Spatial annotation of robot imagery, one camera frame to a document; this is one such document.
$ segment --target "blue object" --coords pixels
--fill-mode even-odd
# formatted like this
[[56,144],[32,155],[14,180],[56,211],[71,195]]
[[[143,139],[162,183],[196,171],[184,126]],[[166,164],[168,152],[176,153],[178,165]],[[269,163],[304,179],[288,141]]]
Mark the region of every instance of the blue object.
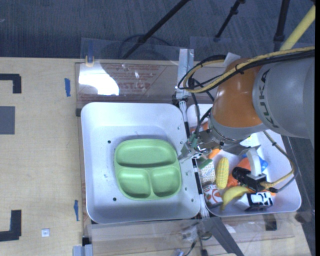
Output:
[[261,164],[261,171],[263,172],[267,168],[268,162],[266,160],[263,160],[260,156],[259,156],[259,159],[260,159],[260,164]]
[[68,78],[64,79],[64,87],[65,87],[66,96],[70,97],[71,86],[70,86],[70,80]]
[[76,221],[79,221],[79,206],[78,206],[78,200],[74,200],[73,209],[75,212]]

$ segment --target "gray square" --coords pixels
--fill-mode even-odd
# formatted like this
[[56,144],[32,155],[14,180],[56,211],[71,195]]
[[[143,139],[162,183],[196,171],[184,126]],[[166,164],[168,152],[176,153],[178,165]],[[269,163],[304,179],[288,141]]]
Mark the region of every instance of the gray square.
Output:
[[15,134],[15,106],[0,106],[0,135]]

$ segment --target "light wood surface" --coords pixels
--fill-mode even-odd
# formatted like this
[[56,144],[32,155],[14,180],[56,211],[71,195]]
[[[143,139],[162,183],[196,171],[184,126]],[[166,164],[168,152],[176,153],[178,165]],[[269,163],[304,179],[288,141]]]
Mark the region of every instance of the light wood surface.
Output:
[[[10,81],[0,81],[0,106],[15,106],[15,134],[0,135],[0,231],[9,230],[11,210],[22,211],[22,235],[19,240],[0,242],[0,256],[67,256],[72,255],[73,246],[82,243],[79,118],[75,115],[75,63],[80,61],[0,58],[0,73],[22,77],[21,94],[12,93]],[[70,80],[70,97],[66,95],[65,78]],[[41,229],[47,228],[50,236],[42,237]],[[290,221],[289,229],[289,236],[256,237],[238,245],[246,256],[311,255],[301,225]],[[206,243],[206,248],[209,255],[233,255],[214,241]],[[171,256],[172,252],[126,255]],[[190,255],[200,255],[199,247]]]

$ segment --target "banana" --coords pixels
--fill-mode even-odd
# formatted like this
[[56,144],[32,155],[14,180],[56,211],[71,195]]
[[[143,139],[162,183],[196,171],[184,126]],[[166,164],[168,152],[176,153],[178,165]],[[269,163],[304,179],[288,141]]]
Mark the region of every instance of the banana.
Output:
[[224,210],[226,205],[234,198],[242,197],[245,193],[250,193],[249,189],[244,186],[233,186],[226,190],[222,195],[223,204],[221,210]]

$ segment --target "yellow corn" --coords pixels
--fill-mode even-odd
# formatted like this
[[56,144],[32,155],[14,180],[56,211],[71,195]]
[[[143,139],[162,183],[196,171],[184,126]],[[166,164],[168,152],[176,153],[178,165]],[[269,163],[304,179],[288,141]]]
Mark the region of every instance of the yellow corn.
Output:
[[216,187],[220,190],[224,190],[228,183],[229,176],[229,160],[223,157],[218,162],[218,167],[216,168],[215,183]]

